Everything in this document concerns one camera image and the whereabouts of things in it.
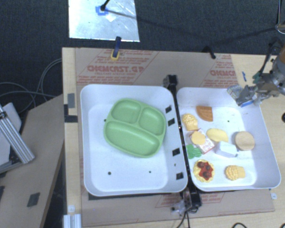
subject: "toy food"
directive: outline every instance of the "toy food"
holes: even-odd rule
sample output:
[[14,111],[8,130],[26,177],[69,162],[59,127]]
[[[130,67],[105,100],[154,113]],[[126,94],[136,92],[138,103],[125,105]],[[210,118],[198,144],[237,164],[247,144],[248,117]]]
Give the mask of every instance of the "toy food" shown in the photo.
[[182,116],[182,121],[186,126],[187,131],[198,130],[198,120],[195,116],[187,113]]
[[201,150],[203,154],[214,148],[214,143],[205,135],[201,129],[194,131],[190,138],[191,141]]
[[249,132],[238,132],[235,137],[236,146],[240,150],[252,150],[255,147],[255,139]]
[[192,144],[186,145],[188,159],[193,159],[194,157],[200,157],[201,151],[199,148],[194,148]]
[[228,158],[236,157],[238,155],[236,146],[228,142],[219,142],[214,151],[215,154],[219,154]]
[[193,174],[201,182],[210,182],[214,177],[214,166],[206,160],[198,160],[194,163]]
[[206,132],[206,135],[215,142],[228,142],[228,135],[225,131],[218,128],[210,128]]
[[234,181],[246,176],[244,167],[237,165],[230,165],[225,169],[225,175],[228,179]]
[[196,111],[201,119],[207,122],[213,122],[212,107],[198,105]]

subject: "white tray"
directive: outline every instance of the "white tray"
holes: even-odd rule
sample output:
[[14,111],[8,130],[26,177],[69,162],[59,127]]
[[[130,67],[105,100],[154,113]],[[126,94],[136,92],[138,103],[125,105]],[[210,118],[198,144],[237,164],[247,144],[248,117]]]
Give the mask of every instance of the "white tray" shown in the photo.
[[[280,184],[281,174],[267,133],[262,112],[253,104],[243,108],[236,105],[226,89],[182,88],[177,93],[180,116],[190,113],[198,119],[198,126],[204,132],[209,128],[219,128],[227,132],[229,143],[234,144],[234,136],[239,131],[250,132],[256,142],[251,151],[239,151],[237,157],[227,158],[214,153],[214,149],[201,157],[189,160],[192,173],[194,163],[199,159],[211,162],[215,167],[215,176],[211,182],[200,182],[192,173],[192,180],[202,191],[227,191],[243,189],[274,188]],[[213,122],[200,119],[196,106],[211,106]],[[183,126],[186,145],[192,143],[189,132]],[[246,177],[231,181],[226,178],[224,170],[229,165],[245,168]]]
[[[153,157],[138,158],[110,146],[104,124],[114,103],[131,98],[159,109],[168,126]],[[159,86],[87,85],[80,94],[85,187],[95,196],[180,192],[188,176],[172,94]],[[173,156],[172,151],[179,149]]]

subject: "cardboard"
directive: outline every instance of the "cardboard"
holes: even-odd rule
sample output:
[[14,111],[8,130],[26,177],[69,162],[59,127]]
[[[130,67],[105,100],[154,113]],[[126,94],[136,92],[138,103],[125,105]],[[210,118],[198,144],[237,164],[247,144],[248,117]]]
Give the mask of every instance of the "cardboard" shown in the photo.
[[[88,195],[82,173],[80,91],[87,84],[161,86],[168,74],[178,76],[178,89],[185,86],[227,88],[237,83],[231,56],[217,54],[212,59],[205,53],[120,50],[119,60],[112,61],[111,52],[111,49],[75,49],[82,226],[179,219],[177,213],[171,212],[171,206],[181,200],[178,193],[101,199]],[[204,193],[201,198],[203,205],[190,218],[275,210],[268,190]]]

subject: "green divided plate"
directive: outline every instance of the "green divided plate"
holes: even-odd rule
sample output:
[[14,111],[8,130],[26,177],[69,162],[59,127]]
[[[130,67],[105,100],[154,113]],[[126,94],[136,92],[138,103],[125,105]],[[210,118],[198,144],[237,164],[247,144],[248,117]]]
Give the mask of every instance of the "green divided plate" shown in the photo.
[[144,158],[158,152],[165,133],[166,118],[158,109],[127,98],[113,105],[104,125],[110,145]]

